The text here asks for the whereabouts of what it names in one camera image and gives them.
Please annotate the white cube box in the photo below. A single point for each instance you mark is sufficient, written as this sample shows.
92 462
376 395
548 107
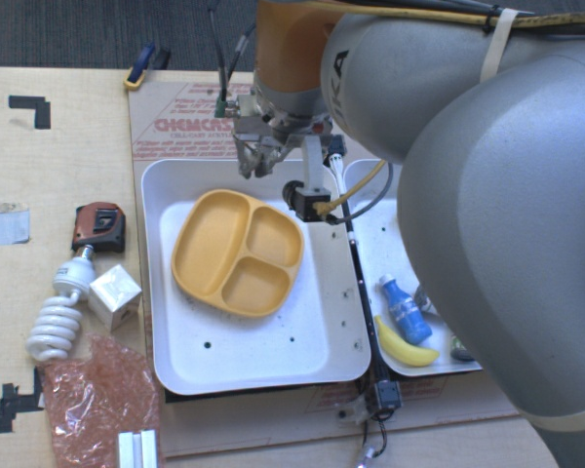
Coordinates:
114 295

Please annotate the orange and black tape measure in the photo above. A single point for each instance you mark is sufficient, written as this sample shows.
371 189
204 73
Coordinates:
100 227

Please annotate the black cylinder on white bracket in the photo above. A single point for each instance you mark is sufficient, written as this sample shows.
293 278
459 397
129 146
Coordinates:
312 203

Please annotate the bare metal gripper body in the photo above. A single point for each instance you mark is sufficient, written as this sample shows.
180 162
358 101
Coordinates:
268 125

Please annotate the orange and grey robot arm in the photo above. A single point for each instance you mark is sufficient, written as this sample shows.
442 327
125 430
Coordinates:
492 188

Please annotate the pink bubble wrap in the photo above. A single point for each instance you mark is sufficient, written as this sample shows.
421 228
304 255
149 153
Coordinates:
97 407

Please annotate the brown cardboard board red print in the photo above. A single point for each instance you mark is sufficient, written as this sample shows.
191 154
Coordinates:
292 422

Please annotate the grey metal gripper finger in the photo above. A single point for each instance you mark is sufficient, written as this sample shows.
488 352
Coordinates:
246 164
267 161

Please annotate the green and black can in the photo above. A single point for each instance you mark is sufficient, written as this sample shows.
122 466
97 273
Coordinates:
459 351

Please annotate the yellow divided plate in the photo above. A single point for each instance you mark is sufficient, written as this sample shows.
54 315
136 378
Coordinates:
214 246

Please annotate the thin black and white rod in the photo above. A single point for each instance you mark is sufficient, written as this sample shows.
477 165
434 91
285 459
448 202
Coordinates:
358 266

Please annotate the yellow banana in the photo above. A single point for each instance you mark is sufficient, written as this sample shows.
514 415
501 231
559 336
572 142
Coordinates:
404 351

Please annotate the white spiral light bulb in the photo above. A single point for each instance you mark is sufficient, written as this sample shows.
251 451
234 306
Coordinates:
56 324

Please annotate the white plastic tray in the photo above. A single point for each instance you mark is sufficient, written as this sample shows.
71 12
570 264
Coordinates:
253 349
385 242

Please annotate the blue plastic bottle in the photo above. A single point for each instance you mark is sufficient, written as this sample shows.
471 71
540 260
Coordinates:
405 312

